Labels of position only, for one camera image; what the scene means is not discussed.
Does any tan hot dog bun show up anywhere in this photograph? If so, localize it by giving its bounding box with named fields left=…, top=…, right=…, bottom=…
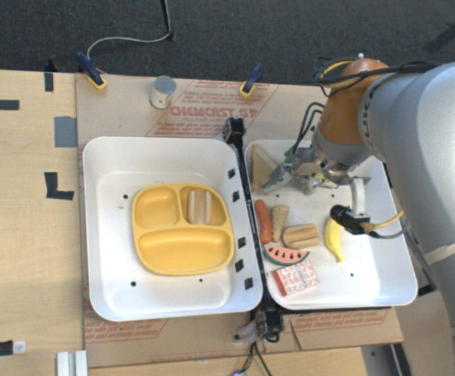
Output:
left=281, top=223, right=323, bottom=250
left=186, top=189, right=214, bottom=226

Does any tan triangular sandwich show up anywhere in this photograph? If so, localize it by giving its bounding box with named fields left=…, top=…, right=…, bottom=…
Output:
left=249, top=143, right=281, bottom=192

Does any brown cardboard board red print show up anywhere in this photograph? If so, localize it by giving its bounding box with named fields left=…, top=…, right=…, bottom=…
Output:
left=74, top=72, right=405, bottom=369

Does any black block with thin wires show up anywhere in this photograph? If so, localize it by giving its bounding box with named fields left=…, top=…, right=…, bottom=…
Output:
left=250, top=307, right=285, bottom=339
left=222, top=117, right=247, bottom=146

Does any red watermelon slice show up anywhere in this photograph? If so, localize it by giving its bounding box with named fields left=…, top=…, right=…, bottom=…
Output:
left=262, top=243, right=311, bottom=267

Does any white plastic tray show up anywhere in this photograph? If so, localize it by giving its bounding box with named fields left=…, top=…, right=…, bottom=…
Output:
left=81, top=136, right=265, bottom=323
left=244, top=139, right=420, bottom=311

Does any small white and grey can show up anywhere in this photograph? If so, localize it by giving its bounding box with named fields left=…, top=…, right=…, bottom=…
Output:
left=149, top=74, right=178, bottom=110

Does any tan oblong biscuit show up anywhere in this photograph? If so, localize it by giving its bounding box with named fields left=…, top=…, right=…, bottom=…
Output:
left=270, top=204, right=291, bottom=244

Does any yellow divided plate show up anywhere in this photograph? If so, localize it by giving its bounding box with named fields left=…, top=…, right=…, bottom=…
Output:
left=131, top=183, right=237, bottom=277

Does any black cylinder on white bracket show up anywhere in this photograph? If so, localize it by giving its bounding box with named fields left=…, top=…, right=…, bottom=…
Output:
left=329, top=176, right=371, bottom=236

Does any thin black and white rod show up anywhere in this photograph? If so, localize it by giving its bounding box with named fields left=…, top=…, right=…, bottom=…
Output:
left=233, top=141, right=277, bottom=312

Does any orange and white carton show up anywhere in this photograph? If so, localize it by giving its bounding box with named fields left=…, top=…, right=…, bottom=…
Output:
left=272, top=259, right=321, bottom=298

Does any yellow banana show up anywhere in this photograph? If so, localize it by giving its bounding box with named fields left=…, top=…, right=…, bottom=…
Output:
left=323, top=217, right=345, bottom=263

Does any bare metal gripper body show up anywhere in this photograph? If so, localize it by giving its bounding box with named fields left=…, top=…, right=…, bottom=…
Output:
left=287, top=146, right=371, bottom=188

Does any orange sausage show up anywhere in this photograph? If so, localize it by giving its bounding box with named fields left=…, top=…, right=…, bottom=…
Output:
left=254, top=198, right=274, bottom=245

